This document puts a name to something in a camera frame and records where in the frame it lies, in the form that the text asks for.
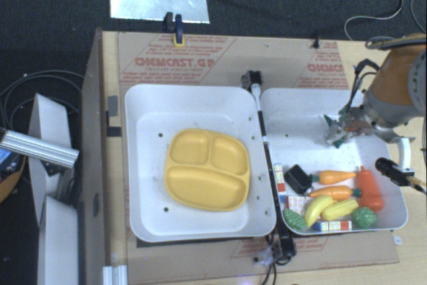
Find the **toy carrot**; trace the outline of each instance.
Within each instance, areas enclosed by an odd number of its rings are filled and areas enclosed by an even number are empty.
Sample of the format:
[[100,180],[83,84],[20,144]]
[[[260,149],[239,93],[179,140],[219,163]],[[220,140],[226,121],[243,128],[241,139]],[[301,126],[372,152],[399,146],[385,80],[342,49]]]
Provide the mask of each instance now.
[[351,189],[348,186],[327,186],[322,189],[314,190],[310,192],[310,197],[318,197],[320,195],[329,195],[335,201],[344,201],[350,198],[351,195],[360,197],[360,189]]
[[384,202],[371,171],[362,166],[357,177],[359,188],[362,191],[360,206],[379,212],[384,207]]
[[332,171],[325,170],[319,172],[318,175],[310,175],[313,182],[319,182],[325,186],[330,184],[340,183],[345,180],[349,180],[350,178],[356,177],[355,172],[347,172],[347,171]]

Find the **toy banana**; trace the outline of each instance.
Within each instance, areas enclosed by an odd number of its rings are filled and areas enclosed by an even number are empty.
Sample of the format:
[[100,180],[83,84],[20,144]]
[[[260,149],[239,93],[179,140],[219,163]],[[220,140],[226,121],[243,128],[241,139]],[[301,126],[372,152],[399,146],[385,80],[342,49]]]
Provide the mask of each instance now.
[[306,215],[304,219],[306,220],[307,226],[313,226],[316,222],[320,213],[328,206],[334,204],[334,199],[329,195],[320,195],[316,197],[309,205],[306,210]]

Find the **yellow divided plate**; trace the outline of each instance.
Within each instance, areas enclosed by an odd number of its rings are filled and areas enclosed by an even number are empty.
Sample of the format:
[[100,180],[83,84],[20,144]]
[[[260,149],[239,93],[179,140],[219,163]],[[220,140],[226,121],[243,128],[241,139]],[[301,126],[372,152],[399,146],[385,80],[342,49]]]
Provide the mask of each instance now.
[[226,212],[248,196],[250,162],[244,144],[226,134],[185,129],[167,150],[165,186],[169,195],[187,206]]

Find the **green vegetable toy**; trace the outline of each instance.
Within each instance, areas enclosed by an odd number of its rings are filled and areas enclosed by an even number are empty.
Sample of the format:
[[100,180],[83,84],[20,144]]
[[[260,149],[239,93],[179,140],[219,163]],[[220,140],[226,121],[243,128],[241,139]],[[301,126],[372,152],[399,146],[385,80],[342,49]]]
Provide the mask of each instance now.
[[353,222],[360,228],[368,228],[377,220],[376,214],[368,207],[361,207],[354,210]]
[[291,209],[285,209],[283,211],[283,215],[285,217],[286,223],[293,230],[301,230],[307,228],[307,223],[305,219],[301,215],[292,211]]

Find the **black floor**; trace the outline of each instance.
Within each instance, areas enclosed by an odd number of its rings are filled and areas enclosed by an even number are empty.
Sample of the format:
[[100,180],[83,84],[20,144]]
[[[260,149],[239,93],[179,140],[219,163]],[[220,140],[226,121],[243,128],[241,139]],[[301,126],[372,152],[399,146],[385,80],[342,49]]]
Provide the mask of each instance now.
[[[377,35],[402,36],[419,29],[410,1],[389,21],[355,20],[348,26],[356,40]],[[209,25],[185,25],[188,33],[346,39],[345,21],[355,15],[389,16],[399,0],[207,0]],[[414,11],[426,25],[426,0]],[[106,30],[161,31],[160,23],[109,17],[109,0],[0,0],[0,92],[24,74],[48,69],[85,73],[96,27]],[[81,80],[73,79],[79,85]],[[79,105],[78,93],[55,80],[36,80],[13,92],[8,115],[35,91]],[[16,112],[14,128],[26,131],[31,104]],[[71,114],[77,142],[78,117]],[[36,284],[37,224],[31,188],[21,180],[17,193],[0,204],[0,284]]]

